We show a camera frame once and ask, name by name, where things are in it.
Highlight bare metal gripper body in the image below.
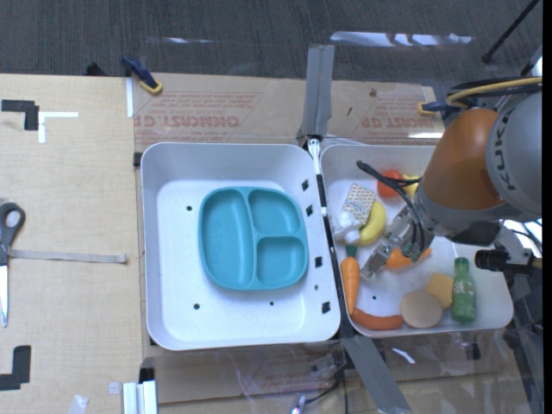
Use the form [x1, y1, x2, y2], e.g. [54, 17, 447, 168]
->
[385, 204, 427, 259]

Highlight orange toy food piece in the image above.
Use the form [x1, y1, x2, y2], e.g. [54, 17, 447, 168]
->
[385, 247, 433, 270]

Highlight orange carrot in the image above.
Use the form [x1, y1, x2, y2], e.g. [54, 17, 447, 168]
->
[340, 243, 361, 317]

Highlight yellow banana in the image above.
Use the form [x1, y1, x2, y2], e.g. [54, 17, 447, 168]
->
[357, 200, 388, 247]

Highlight white plastic tray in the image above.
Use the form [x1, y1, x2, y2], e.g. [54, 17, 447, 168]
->
[319, 143, 515, 340]
[140, 141, 342, 352]

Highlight small yellow toy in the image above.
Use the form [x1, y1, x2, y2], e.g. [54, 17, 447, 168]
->
[401, 173, 422, 198]

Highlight red orange round toy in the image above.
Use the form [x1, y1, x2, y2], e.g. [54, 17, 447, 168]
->
[377, 169, 405, 199]

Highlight white patterned pouch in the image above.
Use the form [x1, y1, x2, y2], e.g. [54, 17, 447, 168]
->
[331, 182, 378, 246]

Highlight orange sausage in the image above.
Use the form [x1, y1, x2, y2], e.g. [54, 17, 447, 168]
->
[349, 307, 405, 331]

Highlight tan round biscuit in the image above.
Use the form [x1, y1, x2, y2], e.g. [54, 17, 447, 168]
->
[399, 290, 444, 330]

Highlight yellow ridged cheese block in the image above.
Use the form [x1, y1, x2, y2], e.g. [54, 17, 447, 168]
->
[424, 272, 455, 311]

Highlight green bottle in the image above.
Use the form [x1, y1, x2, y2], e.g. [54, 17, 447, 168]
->
[450, 256, 477, 323]

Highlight blue divided plate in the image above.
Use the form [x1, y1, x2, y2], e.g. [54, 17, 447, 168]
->
[198, 185, 311, 293]

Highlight brown cardboard board red print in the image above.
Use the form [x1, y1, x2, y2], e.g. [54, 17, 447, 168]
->
[132, 72, 521, 405]

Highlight black cylinder on white bracket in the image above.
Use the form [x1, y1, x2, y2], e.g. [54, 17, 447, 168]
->
[474, 248, 543, 276]

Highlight grey handled scissors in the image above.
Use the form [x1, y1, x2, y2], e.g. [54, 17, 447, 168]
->
[0, 202, 27, 329]

